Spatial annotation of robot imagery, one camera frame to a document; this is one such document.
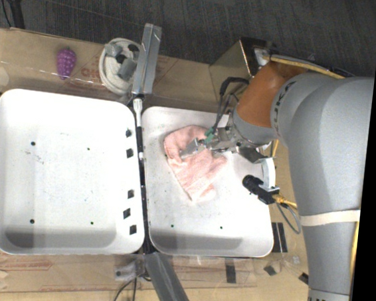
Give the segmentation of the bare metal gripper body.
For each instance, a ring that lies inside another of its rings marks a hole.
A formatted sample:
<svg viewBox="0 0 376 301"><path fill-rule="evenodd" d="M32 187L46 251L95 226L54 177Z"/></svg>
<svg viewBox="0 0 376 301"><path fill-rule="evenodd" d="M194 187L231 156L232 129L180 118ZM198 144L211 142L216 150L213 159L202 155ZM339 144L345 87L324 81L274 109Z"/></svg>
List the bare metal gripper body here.
<svg viewBox="0 0 376 301"><path fill-rule="evenodd" d="M237 153L251 163L260 163L265 155L260 153L260 146L244 139L236 128L209 128L205 132L204 143L213 153Z"/></svg>

